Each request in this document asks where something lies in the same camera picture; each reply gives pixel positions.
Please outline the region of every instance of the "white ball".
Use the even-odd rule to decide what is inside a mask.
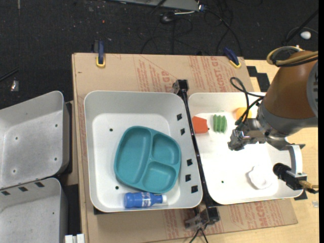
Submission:
[[[310,39],[311,34],[310,34],[309,31],[303,31],[303,32],[300,34],[300,37],[303,38],[303,39]]]

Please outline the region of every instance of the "blue bottle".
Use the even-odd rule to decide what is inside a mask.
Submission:
[[[164,204],[167,202],[165,194],[153,194],[151,192],[128,192],[124,195],[125,208],[145,208],[153,204]]]

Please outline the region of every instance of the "cardboard sheet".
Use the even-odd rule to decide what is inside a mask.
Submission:
[[[89,194],[84,98],[94,90],[170,92],[177,79],[188,80],[190,94],[237,92],[229,82],[232,76],[238,77],[247,91],[253,91],[244,59],[240,59],[242,67],[235,69],[226,57],[106,54],[105,68],[98,68],[95,57],[92,53],[72,55],[80,205],[86,241],[140,243],[192,237],[195,231],[186,229],[184,221],[194,217],[193,210],[94,214]],[[290,199],[220,206],[219,212],[221,221],[208,226],[206,234],[297,223]]]

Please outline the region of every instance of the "teal plate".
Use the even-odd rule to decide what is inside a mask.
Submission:
[[[181,150],[170,136],[156,130],[128,128],[117,148],[114,171],[118,180],[134,188],[166,193],[175,185]]]

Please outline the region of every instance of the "blue clamp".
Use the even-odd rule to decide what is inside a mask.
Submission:
[[[103,46],[103,40],[100,40],[98,43],[98,56],[96,57],[96,65],[98,67],[105,67],[105,54],[104,54],[104,46]]]
[[[235,67],[235,68],[240,68],[241,63],[238,61],[238,58],[236,54],[234,53],[233,50],[225,47],[224,48],[224,54],[229,58],[229,62]]]

